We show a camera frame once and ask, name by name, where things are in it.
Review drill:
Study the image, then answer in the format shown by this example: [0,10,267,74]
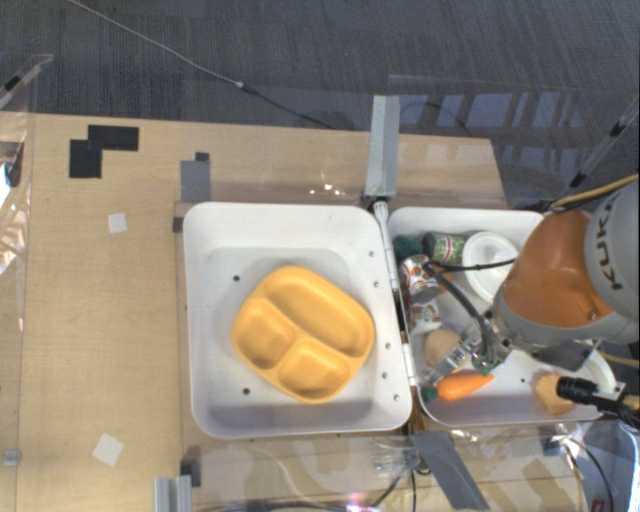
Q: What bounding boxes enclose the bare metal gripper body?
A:
[462,313,513,375]

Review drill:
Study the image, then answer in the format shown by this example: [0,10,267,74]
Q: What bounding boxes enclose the orange carrot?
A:
[420,372,496,404]

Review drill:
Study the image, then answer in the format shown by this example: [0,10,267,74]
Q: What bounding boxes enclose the white printed cup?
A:
[408,297,444,335]

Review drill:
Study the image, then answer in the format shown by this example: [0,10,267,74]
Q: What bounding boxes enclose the white plastic tray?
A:
[182,201,414,441]
[387,206,607,428]

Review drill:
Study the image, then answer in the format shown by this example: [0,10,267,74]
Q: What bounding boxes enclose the white bowl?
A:
[460,230,520,304]

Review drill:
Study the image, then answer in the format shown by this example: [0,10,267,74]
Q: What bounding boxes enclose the red and white patterned can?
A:
[400,254,441,305]

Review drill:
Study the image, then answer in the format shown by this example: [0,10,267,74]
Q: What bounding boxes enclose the beige bread slice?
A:
[533,373,575,416]

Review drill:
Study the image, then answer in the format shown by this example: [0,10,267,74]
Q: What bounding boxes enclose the green and white can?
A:
[422,231,468,265]

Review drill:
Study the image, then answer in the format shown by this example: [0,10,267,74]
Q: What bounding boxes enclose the dark green broccoli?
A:
[392,235,426,262]

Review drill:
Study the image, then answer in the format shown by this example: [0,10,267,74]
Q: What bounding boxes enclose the orange divided plate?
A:
[231,265,377,405]

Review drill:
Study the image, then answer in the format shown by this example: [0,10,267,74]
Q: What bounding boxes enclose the black cylinder on white bracket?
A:
[556,349,627,414]

